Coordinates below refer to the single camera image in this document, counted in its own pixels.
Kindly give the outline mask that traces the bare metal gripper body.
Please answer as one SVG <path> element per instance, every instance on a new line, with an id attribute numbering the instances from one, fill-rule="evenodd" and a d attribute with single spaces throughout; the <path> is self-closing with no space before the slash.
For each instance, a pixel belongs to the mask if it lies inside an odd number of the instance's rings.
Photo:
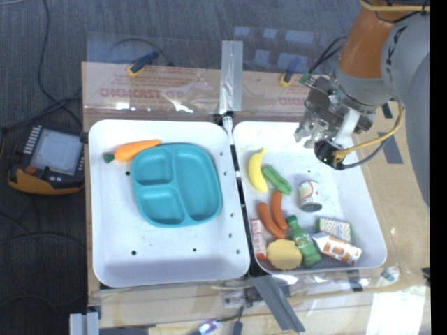
<path id="1" fill-rule="evenodd" d="M 320 76 L 311 77 L 306 85 L 310 88 L 305 107 L 314 117 L 326 122 L 329 130 L 335 130 L 342 126 L 348 112 L 354 111 L 360 114 L 355 133 L 368 131 L 372 127 L 372 106 L 354 100 L 339 88 L 337 80 L 331 80 Z"/>

